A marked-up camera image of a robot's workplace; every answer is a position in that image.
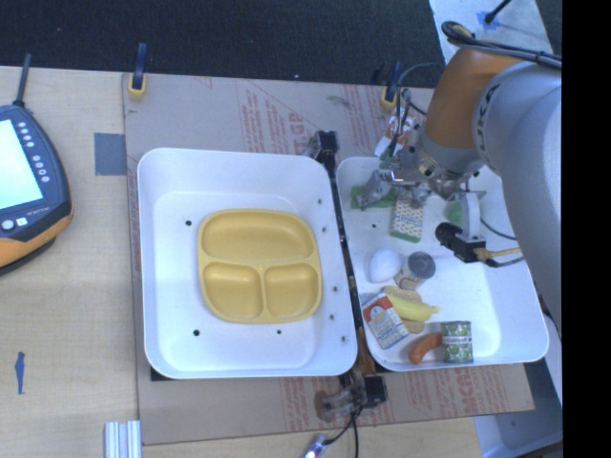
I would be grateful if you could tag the white plastic tray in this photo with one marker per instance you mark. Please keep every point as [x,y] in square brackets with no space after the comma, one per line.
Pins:
[172,265]
[477,298]

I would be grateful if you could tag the thin black and white rod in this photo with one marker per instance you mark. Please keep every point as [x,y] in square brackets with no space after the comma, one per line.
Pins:
[344,251]

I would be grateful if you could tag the yellow banana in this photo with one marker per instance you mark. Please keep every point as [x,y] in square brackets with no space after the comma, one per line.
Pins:
[413,308]

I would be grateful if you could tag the green leafy toy vegetable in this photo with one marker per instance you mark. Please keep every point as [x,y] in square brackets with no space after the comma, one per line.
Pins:
[384,202]

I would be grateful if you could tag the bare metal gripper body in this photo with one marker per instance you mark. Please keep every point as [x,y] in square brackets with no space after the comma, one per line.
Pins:
[420,172]

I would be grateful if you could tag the green can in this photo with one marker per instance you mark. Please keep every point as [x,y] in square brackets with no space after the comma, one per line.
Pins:
[457,344]

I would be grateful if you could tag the orange sausage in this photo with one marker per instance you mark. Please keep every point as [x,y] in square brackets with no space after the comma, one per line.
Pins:
[422,348]

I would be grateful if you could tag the black cylinder on white bracket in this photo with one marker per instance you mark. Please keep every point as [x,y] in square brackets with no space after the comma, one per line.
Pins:
[460,241]

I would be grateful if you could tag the brown cardboard board red print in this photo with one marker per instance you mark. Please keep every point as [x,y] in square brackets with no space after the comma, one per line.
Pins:
[200,112]

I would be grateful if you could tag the green and orange patterned carton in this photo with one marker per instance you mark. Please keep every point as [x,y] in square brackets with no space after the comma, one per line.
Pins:
[406,222]

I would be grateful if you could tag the red and white carton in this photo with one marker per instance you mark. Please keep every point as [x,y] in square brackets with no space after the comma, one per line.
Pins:
[384,325]

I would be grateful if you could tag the orange and white packet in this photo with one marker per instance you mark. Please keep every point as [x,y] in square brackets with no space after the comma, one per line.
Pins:
[389,134]

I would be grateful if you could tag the white egg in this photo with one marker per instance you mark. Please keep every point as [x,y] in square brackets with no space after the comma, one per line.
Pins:
[384,265]

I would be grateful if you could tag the green round toy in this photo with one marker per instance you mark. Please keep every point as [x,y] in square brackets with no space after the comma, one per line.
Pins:
[455,215]

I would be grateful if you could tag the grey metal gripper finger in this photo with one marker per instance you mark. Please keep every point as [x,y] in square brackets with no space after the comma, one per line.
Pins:
[419,197]
[374,191]

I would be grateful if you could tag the yellow divided plate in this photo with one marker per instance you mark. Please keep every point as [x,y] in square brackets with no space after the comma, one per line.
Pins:
[258,236]

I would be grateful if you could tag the brown bread bun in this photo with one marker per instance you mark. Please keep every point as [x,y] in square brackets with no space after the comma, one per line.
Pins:
[414,326]

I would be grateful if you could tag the small can with grey lid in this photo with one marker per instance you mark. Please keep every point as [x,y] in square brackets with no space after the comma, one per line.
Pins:
[417,267]

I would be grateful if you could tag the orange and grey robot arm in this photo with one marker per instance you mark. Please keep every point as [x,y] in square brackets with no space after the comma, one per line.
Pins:
[520,127]

